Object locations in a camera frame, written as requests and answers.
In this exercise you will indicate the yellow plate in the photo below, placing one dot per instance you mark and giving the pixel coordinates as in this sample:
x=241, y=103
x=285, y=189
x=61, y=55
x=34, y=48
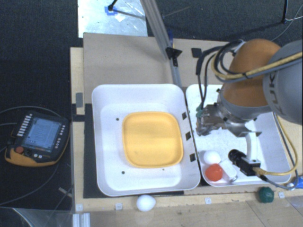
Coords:
x=151, y=138

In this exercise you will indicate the brown cardboard board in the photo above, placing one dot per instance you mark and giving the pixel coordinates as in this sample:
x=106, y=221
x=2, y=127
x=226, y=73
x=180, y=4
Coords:
x=118, y=63

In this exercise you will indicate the black cylinder on white bracket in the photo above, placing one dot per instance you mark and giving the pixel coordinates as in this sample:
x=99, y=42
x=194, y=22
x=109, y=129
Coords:
x=243, y=163

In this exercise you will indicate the white egg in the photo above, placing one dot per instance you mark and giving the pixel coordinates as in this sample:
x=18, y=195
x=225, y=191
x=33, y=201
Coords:
x=211, y=156
x=145, y=203

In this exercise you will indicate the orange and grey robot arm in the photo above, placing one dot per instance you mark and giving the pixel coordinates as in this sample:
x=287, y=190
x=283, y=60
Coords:
x=248, y=79

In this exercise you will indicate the orange ball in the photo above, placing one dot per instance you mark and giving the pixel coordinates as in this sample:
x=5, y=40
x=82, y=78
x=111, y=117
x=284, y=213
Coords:
x=213, y=172

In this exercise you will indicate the dark green round toy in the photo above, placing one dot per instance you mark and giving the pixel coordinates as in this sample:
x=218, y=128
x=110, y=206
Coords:
x=266, y=194

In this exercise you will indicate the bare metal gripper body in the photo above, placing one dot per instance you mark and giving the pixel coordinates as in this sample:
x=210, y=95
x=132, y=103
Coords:
x=214, y=119

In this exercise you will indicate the white plastic tray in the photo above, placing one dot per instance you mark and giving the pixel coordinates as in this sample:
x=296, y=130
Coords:
x=111, y=150
x=267, y=145

